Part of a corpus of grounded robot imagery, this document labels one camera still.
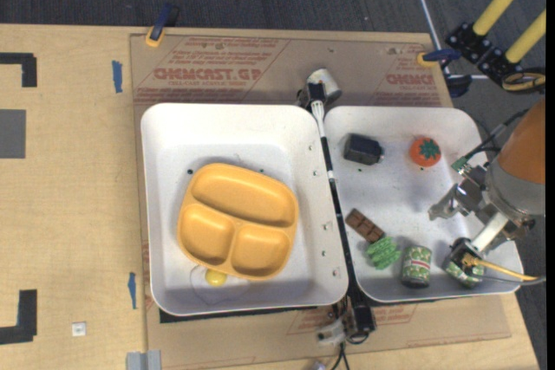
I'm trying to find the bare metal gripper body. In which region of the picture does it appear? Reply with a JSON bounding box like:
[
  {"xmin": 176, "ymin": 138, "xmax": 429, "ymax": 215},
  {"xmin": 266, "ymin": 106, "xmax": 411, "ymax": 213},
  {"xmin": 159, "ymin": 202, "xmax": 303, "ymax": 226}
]
[{"xmin": 455, "ymin": 162, "xmax": 537, "ymax": 239}]

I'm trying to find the white plastic tray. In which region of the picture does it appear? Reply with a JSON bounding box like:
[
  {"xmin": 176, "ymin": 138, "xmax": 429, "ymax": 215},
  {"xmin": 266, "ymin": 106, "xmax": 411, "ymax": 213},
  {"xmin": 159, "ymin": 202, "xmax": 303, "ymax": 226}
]
[
  {"xmin": 140, "ymin": 101, "xmax": 350, "ymax": 317},
  {"xmin": 323, "ymin": 105, "xmax": 526, "ymax": 304}
]

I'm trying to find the orange tomato with green top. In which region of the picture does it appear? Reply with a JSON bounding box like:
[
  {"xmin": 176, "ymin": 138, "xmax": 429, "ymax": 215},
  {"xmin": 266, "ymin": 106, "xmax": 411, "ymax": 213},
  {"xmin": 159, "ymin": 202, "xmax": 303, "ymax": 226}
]
[{"xmin": 408, "ymin": 136, "xmax": 442, "ymax": 167}]

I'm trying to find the green patterned can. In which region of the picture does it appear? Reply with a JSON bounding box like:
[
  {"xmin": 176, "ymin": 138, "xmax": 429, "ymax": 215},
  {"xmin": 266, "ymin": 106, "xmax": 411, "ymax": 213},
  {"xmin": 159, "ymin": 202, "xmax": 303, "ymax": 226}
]
[
  {"xmin": 399, "ymin": 244, "xmax": 434, "ymax": 289},
  {"xmin": 444, "ymin": 258, "xmax": 486, "ymax": 290}
]

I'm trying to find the green bumpy toy vegetable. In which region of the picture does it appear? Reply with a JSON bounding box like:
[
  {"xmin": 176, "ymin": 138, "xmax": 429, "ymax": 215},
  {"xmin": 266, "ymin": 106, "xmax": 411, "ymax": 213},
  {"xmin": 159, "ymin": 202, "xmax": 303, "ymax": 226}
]
[{"xmin": 364, "ymin": 235, "xmax": 402, "ymax": 271}]

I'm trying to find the brown chocolate bar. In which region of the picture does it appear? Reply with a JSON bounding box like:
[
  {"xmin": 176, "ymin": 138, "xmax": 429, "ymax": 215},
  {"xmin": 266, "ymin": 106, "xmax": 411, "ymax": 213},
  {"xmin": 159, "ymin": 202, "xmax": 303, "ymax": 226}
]
[{"xmin": 344, "ymin": 208, "xmax": 386, "ymax": 244}]

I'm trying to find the black small carton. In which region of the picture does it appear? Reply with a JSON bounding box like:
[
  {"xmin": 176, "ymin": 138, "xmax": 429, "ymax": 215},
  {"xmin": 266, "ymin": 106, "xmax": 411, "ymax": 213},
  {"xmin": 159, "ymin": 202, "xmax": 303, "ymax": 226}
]
[{"xmin": 343, "ymin": 133, "xmax": 386, "ymax": 166}]

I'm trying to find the thin black and white rod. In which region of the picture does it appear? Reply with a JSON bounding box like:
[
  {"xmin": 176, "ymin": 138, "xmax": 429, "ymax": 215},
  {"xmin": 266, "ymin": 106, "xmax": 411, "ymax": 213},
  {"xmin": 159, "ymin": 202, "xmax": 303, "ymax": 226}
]
[{"xmin": 310, "ymin": 99, "xmax": 362, "ymax": 305}]

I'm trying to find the white and grey small can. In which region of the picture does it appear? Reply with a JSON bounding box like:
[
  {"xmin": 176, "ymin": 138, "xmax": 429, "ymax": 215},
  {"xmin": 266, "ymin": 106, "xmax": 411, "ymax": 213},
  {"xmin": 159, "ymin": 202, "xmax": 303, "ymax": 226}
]
[{"xmin": 306, "ymin": 68, "xmax": 343, "ymax": 105}]

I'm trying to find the orange divided plate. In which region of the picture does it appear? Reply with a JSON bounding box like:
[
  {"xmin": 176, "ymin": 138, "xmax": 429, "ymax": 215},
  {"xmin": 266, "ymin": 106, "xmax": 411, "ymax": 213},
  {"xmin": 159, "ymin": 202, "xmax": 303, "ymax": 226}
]
[{"xmin": 175, "ymin": 162, "xmax": 301, "ymax": 282}]

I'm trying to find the white and yellow fried egg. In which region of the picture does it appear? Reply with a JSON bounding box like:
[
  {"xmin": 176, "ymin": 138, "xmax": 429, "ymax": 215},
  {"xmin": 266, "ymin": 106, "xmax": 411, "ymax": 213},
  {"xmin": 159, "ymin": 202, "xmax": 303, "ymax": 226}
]
[{"xmin": 189, "ymin": 263, "xmax": 251, "ymax": 305}]

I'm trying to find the brown cardboard board red print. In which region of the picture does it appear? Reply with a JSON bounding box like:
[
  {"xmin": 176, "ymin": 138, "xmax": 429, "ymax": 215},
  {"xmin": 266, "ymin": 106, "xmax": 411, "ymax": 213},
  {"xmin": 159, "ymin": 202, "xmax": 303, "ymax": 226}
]
[{"xmin": 128, "ymin": 28, "xmax": 513, "ymax": 370}]

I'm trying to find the black block with thin wires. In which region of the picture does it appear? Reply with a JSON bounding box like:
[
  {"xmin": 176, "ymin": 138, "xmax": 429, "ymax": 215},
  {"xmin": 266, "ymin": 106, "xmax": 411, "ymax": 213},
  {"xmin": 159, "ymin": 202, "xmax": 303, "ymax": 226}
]
[
  {"xmin": 349, "ymin": 304, "xmax": 376, "ymax": 335},
  {"xmin": 304, "ymin": 81, "xmax": 329, "ymax": 103}
]

